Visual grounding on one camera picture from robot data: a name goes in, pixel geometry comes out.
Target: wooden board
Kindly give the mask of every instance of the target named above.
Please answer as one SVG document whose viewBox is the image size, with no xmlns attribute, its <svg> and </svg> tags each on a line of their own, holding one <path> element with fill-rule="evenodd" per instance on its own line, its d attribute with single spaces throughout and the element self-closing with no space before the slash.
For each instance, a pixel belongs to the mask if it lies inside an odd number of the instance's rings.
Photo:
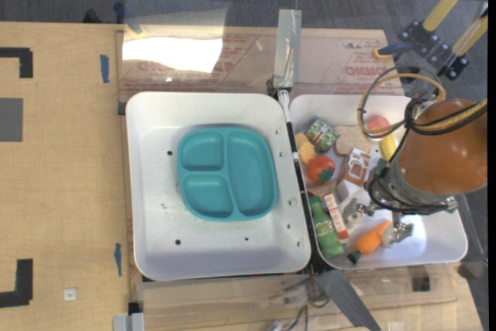
<svg viewBox="0 0 496 331">
<path fill-rule="evenodd" d="M 29 47 L 34 59 L 34 77 L 20 79 L 19 60 L 0 58 L 0 97 L 24 104 L 22 142 L 0 143 L 0 292 L 14 290 L 16 260 L 33 259 L 33 300 L 1 308 L 0 329 L 105 330 L 127 312 L 119 28 L 0 22 L 0 47 Z"/>
</svg>

